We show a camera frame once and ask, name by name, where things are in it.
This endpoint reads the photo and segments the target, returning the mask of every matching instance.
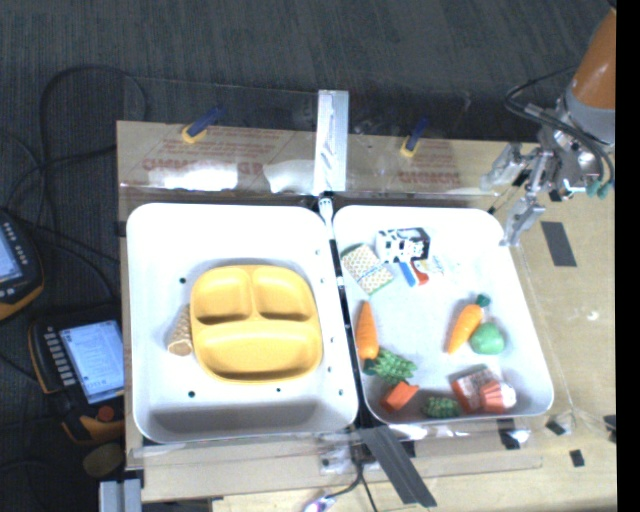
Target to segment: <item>device screen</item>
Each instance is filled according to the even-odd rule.
[[[9,247],[4,233],[0,231],[0,283],[22,276],[20,265]]]
[[[60,331],[78,380],[90,404],[124,389],[122,334],[115,320]]]

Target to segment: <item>handheld device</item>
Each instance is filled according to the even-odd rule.
[[[29,304],[43,287],[44,273],[33,242],[0,210],[0,320]]]
[[[124,357],[120,308],[40,318],[29,328],[31,360],[54,414],[79,444],[124,433]]]

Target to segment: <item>yellow dish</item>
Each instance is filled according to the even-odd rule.
[[[191,333],[200,365],[223,380],[293,379],[322,359],[313,293],[283,267],[238,265],[202,274],[191,290]]]

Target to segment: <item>blue clip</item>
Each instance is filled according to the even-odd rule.
[[[189,126],[186,126],[182,130],[182,138],[184,139],[185,142],[188,142],[189,144],[193,144],[194,142],[204,137],[204,135],[207,132],[207,127],[215,123],[223,115],[224,115],[224,108],[213,107],[202,117],[198,118]]]
[[[429,120],[426,118],[426,116],[421,117],[420,121],[418,121],[418,124],[411,132],[411,135],[409,135],[402,143],[400,153],[402,153],[404,156],[413,156],[416,152],[416,149],[418,149],[418,142],[420,141],[420,137],[422,137],[422,134],[424,134],[427,126],[429,126]]]

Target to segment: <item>toy carrot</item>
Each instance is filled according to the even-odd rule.
[[[447,352],[449,354],[453,354],[469,340],[473,331],[475,331],[480,325],[480,322],[482,322],[484,315],[482,308],[488,306],[490,302],[489,297],[480,294],[474,304],[467,304],[464,307],[453,326],[453,331],[449,338],[449,344],[447,345]]]
[[[418,389],[418,386],[412,386],[402,380],[380,399],[380,405],[389,413],[399,411],[407,405],[409,400],[413,398],[413,395],[418,392]]]
[[[369,302],[365,302],[360,310],[356,327],[356,347],[358,348],[358,356],[362,360],[375,359],[380,351],[378,331]]]

